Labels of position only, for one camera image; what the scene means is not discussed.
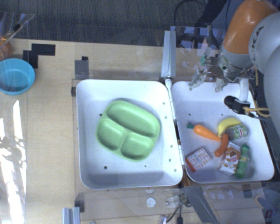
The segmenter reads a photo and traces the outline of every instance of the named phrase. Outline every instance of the blue bowl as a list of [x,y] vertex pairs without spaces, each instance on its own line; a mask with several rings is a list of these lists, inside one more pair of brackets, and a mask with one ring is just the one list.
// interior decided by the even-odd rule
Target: blue bowl
[[27,91],[35,80],[32,66],[21,59],[10,58],[0,62],[0,91],[19,95]]

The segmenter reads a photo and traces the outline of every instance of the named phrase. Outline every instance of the green can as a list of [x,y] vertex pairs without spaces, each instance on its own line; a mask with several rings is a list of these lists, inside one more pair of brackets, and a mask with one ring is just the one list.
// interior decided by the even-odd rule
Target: green can
[[228,134],[229,140],[237,140],[239,138],[245,137],[248,134],[248,129],[245,125],[239,124],[232,127],[229,127],[225,130],[225,133]]

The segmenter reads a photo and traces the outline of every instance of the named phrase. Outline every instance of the clear plastic sheet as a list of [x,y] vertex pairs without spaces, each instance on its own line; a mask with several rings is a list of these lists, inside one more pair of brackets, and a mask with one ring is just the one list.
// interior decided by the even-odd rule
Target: clear plastic sheet
[[[34,16],[0,12],[0,61],[22,58],[10,43],[27,32]],[[11,96],[0,91],[0,223],[25,223],[28,92]]]

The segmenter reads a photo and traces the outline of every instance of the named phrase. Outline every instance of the wooden surface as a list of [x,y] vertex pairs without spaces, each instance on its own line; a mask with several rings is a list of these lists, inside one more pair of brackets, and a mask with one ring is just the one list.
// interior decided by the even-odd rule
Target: wooden surface
[[[157,189],[148,194],[145,190],[91,191],[80,186],[76,192],[78,175],[75,173],[77,160],[74,158],[71,96],[74,61],[80,60],[81,56],[89,57],[91,75],[102,78],[130,75],[138,79],[151,73],[153,79],[157,79],[162,48],[20,39],[14,39],[12,43],[15,54],[31,49],[31,43],[56,45],[55,56],[39,56],[35,83],[26,94],[28,106],[21,113],[28,124],[26,223],[62,223],[62,208],[72,208],[76,195],[81,193],[92,202],[89,212],[82,214],[83,224],[94,219],[97,224],[158,224],[161,215],[169,216],[174,209],[166,208],[165,198],[176,195],[176,189]],[[192,64],[195,64],[196,53],[192,55]],[[177,51],[178,65],[184,67],[178,71],[180,75],[193,72],[190,66],[186,67],[186,57],[189,58],[188,51]],[[136,71],[136,75],[130,73],[131,70]],[[157,200],[154,208],[146,205],[149,196]],[[236,223],[263,223],[262,212],[252,198],[240,198],[233,203],[231,209],[223,203],[214,209],[221,223],[233,220],[238,220]],[[184,208],[183,213],[185,224],[200,223],[193,207]]]

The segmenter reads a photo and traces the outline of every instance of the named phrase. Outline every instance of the white tray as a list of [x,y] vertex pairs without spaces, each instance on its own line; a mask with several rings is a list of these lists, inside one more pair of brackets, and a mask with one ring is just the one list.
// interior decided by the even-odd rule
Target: white tray
[[[156,116],[160,136],[143,161],[123,159],[96,140],[100,114],[114,100],[126,100]],[[84,80],[77,86],[80,176],[91,189],[173,186],[182,178],[182,166],[168,91],[153,81]]]
[[[198,183],[226,183],[226,182],[250,182],[266,181],[272,178],[274,166],[270,156],[266,139],[259,120],[246,115],[238,115],[224,104],[224,98],[228,95],[239,97],[239,85],[227,84],[222,92],[215,93],[214,83],[203,83],[193,90],[189,90],[188,82],[177,82],[172,87],[175,113],[184,155],[188,155],[201,147],[204,147],[212,157],[210,163],[202,169],[193,172],[187,165],[189,177]],[[249,93],[248,101],[253,104]],[[233,143],[242,146],[247,143],[251,150],[251,160],[244,179],[227,176],[218,171],[222,157],[216,157],[214,152],[220,146],[220,142],[203,138],[187,129],[189,122],[201,124],[213,132],[217,132],[218,123],[227,118],[238,118],[249,129],[248,136],[234,140]]]

